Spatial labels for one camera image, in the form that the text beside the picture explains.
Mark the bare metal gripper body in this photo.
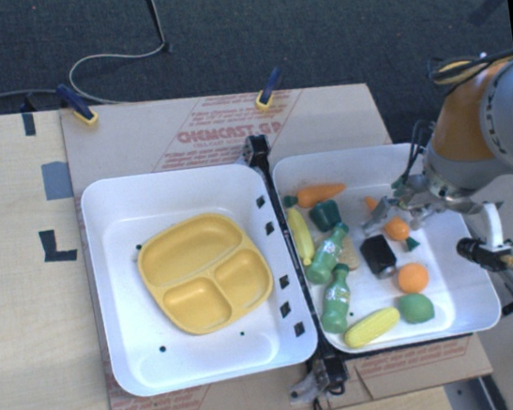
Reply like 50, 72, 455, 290
387, 165, 485, 226

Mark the small orange carrot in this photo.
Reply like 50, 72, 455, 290
362, 189, 423, 258

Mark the black box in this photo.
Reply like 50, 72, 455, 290
357, 232, 401, 282

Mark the beige biscuit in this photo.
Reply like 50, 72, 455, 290
336, 234, 362, 274

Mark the green pepper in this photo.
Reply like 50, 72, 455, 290
308, 197, 343, 235

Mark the white plastic tray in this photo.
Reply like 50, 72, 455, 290
269, 129, 506, 363
76, 152, 324, 404

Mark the orange fruit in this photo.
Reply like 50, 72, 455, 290
394, 260, 432, 296

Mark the large orange carrot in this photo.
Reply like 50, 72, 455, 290
281, 180, 350, 212

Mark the green plastic bottle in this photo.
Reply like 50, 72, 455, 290
312, 261, 360, 338
297, 220, 358, 288

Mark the yellow banana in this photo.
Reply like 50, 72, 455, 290
284, 205, 318, 269

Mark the green lime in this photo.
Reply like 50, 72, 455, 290
395, 289, 438, 327

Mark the thin black rod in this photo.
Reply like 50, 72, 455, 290
257, 157, 332, 368

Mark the yellow corn cob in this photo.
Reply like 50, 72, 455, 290
338, 304, 405, 351

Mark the yellow divided plate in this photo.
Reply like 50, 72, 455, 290
130, 204, 281, 344

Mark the brown cardboard board red print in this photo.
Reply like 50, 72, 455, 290
57, 53, 499, 410

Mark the black cylinder on white bracket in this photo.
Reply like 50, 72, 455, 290
449, 199, 513, 278

